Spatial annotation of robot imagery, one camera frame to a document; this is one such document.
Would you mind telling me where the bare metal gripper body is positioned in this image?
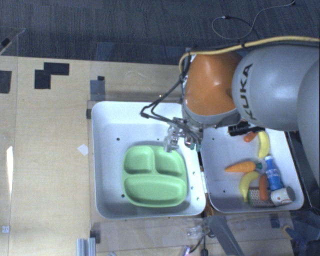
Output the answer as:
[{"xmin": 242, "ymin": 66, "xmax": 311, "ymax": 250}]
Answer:
[{"xmin": 171, "ymin": 116, "xmax": 204, "ymax": 151}]

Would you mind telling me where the thin black and white rod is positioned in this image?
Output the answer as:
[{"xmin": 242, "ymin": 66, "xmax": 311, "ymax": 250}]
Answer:
[{"xmin": 196, "ymin": 144, "xmax": 208, "ymax": 194}]

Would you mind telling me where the green divided plate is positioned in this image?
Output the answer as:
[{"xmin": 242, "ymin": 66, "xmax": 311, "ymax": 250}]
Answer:
[{"xmin": 121, "ymin": 144, "xmax": 189, "ymax": 208}]

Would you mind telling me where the orange sausage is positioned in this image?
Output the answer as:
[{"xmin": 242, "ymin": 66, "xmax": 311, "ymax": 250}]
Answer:
[
  {"xmin": 258, "ymin": 174, "xmax": 269, "ymax": 202},
  {"xmin": 243, "ymin": 131, "xmax": 259, "ymax": 143}
]

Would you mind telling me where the orange carrot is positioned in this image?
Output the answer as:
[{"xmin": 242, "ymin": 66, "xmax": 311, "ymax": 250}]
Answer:
[{"xmin": 224, "ymin": 160, "xmax": 263, "ymax": 174}]

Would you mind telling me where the white plastic tray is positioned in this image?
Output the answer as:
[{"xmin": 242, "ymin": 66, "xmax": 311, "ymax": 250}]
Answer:
[
  {"xmin": 91, "ymin": 100, "xmax": 207, "ymax": 220},
  {"xmin": 199, "ymin": 124, "xmax": 305, "ymax": 214}
]

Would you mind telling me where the yellow banana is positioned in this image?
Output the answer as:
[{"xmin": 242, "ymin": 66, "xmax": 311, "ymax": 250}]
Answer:
[
  {"xmin": 238, "ymin": 170, "xmax": 261, "ymax": 203},
  {"xmin": 257, "ymin": 130, "xmax": 271, "ymax": 159}
]

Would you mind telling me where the blue bottle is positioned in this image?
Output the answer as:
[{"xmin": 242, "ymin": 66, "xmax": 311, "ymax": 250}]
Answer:
[{"xmin": 264, "ymin": 155, "xmax": 285, "ymax": 192}]

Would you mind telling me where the grey speckled can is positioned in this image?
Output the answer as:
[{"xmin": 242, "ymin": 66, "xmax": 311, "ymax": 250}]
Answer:
[{"xmin": 247, "ymin": 188, "xmax": 276, "ymax": 209}]

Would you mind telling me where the white can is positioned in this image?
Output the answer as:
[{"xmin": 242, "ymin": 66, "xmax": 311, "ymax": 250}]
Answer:
[{"xmin": 270, "ymin": 186, "xmax": 297, "ymax": 207}]

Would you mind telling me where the black cylinder on white bracket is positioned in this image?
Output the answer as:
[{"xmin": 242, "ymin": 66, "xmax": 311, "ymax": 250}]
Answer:
[{"xmin": 227, "ymin": 122, "xmax": 266, "ymax": 137}]

